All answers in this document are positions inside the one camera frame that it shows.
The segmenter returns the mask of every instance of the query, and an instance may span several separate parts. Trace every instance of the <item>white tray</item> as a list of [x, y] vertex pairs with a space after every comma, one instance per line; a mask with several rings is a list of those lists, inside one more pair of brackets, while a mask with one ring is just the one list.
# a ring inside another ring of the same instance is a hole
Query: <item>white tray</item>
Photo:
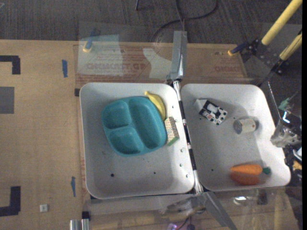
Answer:
[[[177, 120], [180, 140], [154, 152], [122, 157], [109, 146], [100, 114], [108, 103], [145, 91], [162, 97], [167, 116]], [[253, 85], [187, 84], [181, 90], [192, 148], [201, 184], [211, 191], [284, 186], [291, 174], [282, 148], [270, 142], [275, 126], [263, 92]], [[219, 126], [199, 115], [193, 106], [205, 98], [228, 111]], [[80, 92], [85, 152], [86, 186], [96, 198], [184, 194], [194, 187], [194, 176], [176, 92], [165, 84], [89, 83]], [[234, 132], [234, 118], [256, 117], [253, 133]], [[245, 162], [269, 166], [272, 174], [254, 186], [239, 186], [229, 168]]]
[[[201, 184], [211, 191], [229, 191], [285, 186], [290, 182], [289, 167], [284, 163], [282, 148], [272, 145], [274, 122], [262, 90], [254, 85], [187, 84], [181, 90], [189, 133]], [[228, 111], [219, 126], [198, 114], [196, 99], [208, 99]], [[252, 133], [236, 134], [233, 122], [243, 116], [259, 120]], [[238, 186], [229, 177], [229, 168], [242, 163], [258, 162], [271, 168], [262, 174], [261, 183]]]
[[[135, 157], [117, 155], [101, 123], [101, 111], [110, 102], [149, 91], [162, 97], [167, 116], [177, 120], [180, 140], [173, 146]], [[99, 199], [183, 194], [194, 187], [187, 140], [176, 92], [165, 84], [88, 83], [80, 91], [85, 177], [89, 193]]]

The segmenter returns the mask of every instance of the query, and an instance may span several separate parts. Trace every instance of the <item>small cylinder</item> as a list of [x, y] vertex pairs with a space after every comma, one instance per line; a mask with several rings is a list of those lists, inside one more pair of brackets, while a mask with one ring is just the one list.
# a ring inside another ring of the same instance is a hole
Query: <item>small cylinder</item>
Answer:
[[257, 127], [257, 122], [252, 118], [239, 119], [234, 122], [234, 129], [237, 134], [253, 132]]

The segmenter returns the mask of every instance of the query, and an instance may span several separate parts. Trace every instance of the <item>teal plate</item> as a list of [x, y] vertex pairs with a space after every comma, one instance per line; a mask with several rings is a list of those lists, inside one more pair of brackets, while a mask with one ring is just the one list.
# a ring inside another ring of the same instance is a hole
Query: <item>teal plate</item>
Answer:
[[119, 155], [142, 155], [166, 143], [164, 122], [146, 97], [128, 97], [108, 104], [101, 120], [108, 142]]

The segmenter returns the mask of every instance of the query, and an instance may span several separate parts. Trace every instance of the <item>yellow banana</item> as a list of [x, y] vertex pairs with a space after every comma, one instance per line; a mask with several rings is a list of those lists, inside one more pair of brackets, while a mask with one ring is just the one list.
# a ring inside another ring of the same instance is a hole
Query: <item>yellow banana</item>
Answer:
[[159, 111], [159, 113], [162, 117], [162, 120], [164, 121], [166, 119], [166, 110], [165, 110], [165, 106], [164, 106], [164, 103], [163, 103], [161, 97], [157, 94], [150, 94], [150, 93], [148, 93], [148, 91], [146, 91], [144, 94], [156, 106], [156, 108], [158, 109], [158, 111]]

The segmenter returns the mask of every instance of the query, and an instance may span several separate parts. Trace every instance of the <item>yellow handle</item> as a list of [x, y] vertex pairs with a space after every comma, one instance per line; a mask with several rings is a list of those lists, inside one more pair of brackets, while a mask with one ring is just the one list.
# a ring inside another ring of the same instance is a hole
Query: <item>yellow handle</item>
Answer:
[[292, 43], [279, 55], [279, 58], [282, 60], [287, 60], [299, 47], [301, 47], [302, 42], [303, 33], [296, 36]]
[[302, 5], [303, 0], [292, 0], [288, 7], [283, 11], [281, 16], [277, 19], [274, 25], [266, 33], [262, 39], [262, 44], [269, 45], [271, 41], [276, 37], [288, 20], [293, 16], [297, 9]]

